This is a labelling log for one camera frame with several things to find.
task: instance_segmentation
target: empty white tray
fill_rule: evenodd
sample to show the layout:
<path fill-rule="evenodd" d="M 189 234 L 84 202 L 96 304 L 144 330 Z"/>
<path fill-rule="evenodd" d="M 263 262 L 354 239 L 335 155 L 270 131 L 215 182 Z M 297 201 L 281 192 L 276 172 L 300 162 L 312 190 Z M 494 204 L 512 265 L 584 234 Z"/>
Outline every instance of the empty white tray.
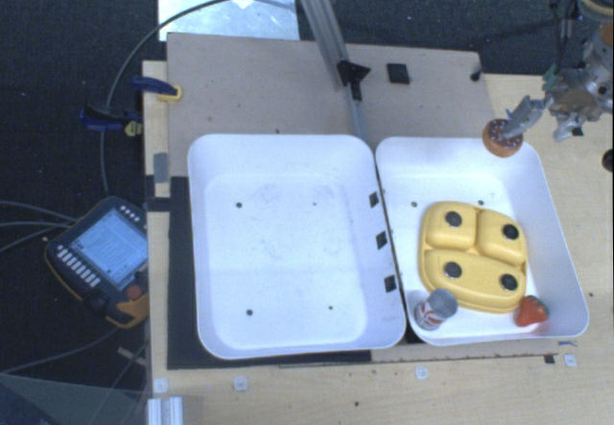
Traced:
<path fill-rule="evenodd" d="M 377 148 L 392 239 L 413 331 L 435 345 L 574 337 L 588 325 L 588 309 L 535 150 L 524 144 L 512 157 L 489 153 L 481 139 L 389 138 Z M 550 309 L 546 322 L 516 326 L 513 313 L 459 308 L 436 331 L 415 324 L 413 308 L 428 296 L 417 267 L 418 234 L 437 201 L 465 201 L 509 215 L 527 236 L 527 295 Z"/>
<path fill-rule="evenodd" d="M 396 344 L 406 316 L 371 150 L 205 135 L 188 154 L 201 342 L 243 359 Z"/>

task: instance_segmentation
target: can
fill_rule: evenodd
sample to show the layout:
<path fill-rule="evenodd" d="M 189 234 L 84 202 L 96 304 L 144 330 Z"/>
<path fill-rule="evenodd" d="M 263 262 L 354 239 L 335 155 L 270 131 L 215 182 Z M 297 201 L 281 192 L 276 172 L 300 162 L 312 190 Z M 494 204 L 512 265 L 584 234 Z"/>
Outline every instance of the can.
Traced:
<path fill-rule="evenodd" d="M 422 329 L 434 331 L 459 309 L 457 298 L 446 289 L 436 289 L 429 297 L 415 306 L 415 322 Z"/>

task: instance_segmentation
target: yellow divided tray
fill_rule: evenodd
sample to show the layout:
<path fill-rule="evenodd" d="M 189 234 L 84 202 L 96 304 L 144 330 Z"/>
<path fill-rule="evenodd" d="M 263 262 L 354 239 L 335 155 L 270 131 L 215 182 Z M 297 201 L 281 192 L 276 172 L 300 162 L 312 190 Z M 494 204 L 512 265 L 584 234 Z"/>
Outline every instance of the yellow divided tray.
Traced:
<path fill-rule="evenodd" d="M 429 291 L 447 289 L 461 307 L 509 313 L 527 290 L 525 234 L 494 210 L 435 203 L 422 220 L 418 270 Z"/>

